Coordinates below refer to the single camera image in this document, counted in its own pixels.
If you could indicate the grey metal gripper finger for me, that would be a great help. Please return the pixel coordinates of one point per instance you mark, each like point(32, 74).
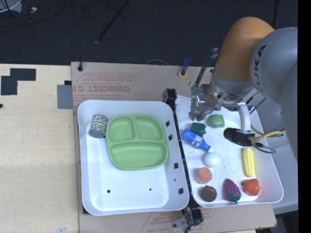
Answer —
point(193, 113)
point(203, 115)

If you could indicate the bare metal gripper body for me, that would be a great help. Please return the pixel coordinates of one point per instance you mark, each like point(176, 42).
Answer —
point(209, 102)

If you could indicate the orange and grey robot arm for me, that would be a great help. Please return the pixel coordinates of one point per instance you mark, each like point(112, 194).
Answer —
point(243, 50)

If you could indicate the light green toy pepper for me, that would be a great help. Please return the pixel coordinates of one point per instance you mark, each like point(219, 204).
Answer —
point(216, 121)

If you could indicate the dark green toy pepper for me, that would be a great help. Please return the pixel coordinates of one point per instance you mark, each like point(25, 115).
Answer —
point(198, 128)

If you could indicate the blue toy bottle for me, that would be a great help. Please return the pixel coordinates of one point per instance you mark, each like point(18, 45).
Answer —
point(194, 138)

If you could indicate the thin black rod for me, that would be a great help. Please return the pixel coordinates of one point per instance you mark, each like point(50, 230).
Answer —
point(182, 152)

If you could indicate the white ball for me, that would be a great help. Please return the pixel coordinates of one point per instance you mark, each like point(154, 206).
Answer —
point(213, 159)

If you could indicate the brown cardboard board red print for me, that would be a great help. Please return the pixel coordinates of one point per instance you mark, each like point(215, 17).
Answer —
point(145, 86)

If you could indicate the white plastic tray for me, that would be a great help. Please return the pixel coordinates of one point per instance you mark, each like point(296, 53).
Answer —
point(131, 188)
point(230, 169)

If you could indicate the yellow toy corn cob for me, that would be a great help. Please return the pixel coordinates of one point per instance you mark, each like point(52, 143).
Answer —
point(248, 161)

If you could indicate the green divided plate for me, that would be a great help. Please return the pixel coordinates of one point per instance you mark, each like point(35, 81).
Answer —
point(138, 152)

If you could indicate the brown round toy fruit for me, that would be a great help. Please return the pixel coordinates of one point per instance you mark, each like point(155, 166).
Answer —
point(208, 193)

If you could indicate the purple toy grapes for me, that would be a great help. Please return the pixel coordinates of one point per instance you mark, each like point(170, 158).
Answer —
point(231, 190)

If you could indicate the orange toy persimmon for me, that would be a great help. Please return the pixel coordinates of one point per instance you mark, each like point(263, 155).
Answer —
point(251, 187)

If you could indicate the green patterned can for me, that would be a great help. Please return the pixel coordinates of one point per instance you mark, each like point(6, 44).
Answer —
point(98, 126)

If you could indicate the black cylinder on white bracket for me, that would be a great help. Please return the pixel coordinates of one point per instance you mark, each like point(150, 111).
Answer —
point(239, 136)

